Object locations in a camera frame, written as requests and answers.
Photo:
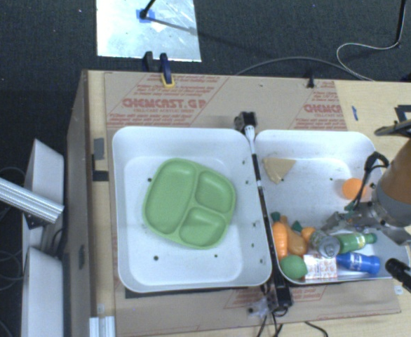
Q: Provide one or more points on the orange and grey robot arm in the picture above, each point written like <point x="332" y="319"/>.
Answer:
<point x="410" y="174"/>

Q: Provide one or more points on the orange ball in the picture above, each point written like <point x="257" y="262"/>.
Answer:
<point x="352" y="188"/>

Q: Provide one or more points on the white and red packet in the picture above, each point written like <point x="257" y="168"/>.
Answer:
<point x="319" y="267"/>

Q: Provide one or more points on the brown cardboard board red print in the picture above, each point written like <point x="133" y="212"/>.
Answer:
<point x="205" y="100"/>

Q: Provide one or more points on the small orange carrot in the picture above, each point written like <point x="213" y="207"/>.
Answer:
<point x="307" y="233"/>

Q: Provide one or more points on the silver can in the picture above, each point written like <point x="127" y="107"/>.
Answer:
<point x="326" y="245"/>

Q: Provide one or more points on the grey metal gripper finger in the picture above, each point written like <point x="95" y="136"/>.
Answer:
<point x="328" y="226"/>
<point x="335" y="217"/>

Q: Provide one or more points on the thin black and white rod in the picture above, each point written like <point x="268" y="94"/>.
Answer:
<point x="258" y="177"/>

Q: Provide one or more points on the green lime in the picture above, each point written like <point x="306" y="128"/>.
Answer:
<point x="293" y="267"/>

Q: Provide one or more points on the blue bottle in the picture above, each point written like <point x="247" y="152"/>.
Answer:
<point x="358" y="262"/>

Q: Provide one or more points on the black cylinder on white bracket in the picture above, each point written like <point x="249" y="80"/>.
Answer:
<point x="403" y="272"/>

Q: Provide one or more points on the green bottle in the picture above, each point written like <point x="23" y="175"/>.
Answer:
<point x="352" y="241"/>

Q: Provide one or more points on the white plastic tray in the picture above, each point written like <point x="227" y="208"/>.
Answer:
<point x="149" y="265"/>
<point x="314" y="195"/>

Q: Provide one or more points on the tan pizza slice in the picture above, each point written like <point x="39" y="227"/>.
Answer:
<point x="277" y="168"/>

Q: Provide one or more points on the green divided plate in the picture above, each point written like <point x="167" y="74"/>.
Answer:
<point x="177" y="195"/>

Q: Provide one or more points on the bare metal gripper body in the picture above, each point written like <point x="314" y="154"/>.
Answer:
<point x="368" y="218"/>

